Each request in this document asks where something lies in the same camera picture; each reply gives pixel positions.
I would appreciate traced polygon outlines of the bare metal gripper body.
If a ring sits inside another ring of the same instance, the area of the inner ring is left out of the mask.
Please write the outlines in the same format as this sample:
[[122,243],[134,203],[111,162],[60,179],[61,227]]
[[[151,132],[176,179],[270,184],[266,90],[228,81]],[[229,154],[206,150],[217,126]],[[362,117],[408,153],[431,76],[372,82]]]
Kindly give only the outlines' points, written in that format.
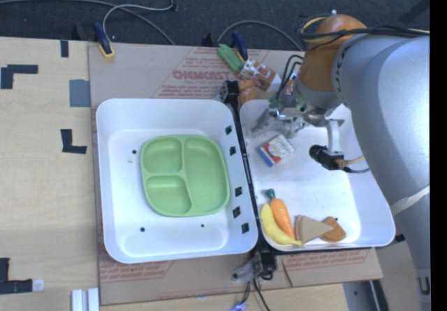
[[334,108],[317,108],[312,104],[306,103],[301,105],[293,105],[291,107],[279,105],[278,107],[269,107],[268,109],[273,112],[278,122],[300,120],[305,123],[305,127],[324,126],[325,121],[335,111]]

